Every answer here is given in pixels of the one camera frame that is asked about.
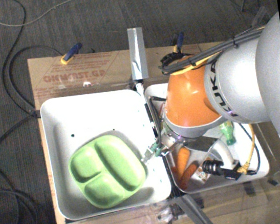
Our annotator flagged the green plastic bottle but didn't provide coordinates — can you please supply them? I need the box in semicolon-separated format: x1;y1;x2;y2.
218;120;237;148

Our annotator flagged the orange carrot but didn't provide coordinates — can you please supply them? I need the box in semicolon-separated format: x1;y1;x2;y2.
173;146;194;180

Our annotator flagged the brown and white packet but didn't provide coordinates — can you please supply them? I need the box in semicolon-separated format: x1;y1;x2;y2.
188;156;213;187

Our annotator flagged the green divided plate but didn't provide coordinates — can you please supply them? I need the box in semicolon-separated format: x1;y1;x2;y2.
64;130;152;214

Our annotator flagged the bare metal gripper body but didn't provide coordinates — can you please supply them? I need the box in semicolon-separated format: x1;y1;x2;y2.
159;120;219;159

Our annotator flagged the white plastic tray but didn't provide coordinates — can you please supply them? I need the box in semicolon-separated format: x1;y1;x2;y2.
143;70;273;199
38;83;176;224

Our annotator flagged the brown cardboard board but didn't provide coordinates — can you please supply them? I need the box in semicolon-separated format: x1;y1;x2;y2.
27;26;280;224

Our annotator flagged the orange-brown sausage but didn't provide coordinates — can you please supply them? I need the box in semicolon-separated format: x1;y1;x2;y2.
176;162;202;191

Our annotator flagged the black cylinder on white bracket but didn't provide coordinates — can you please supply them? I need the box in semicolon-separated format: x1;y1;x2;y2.
198;136;244;186

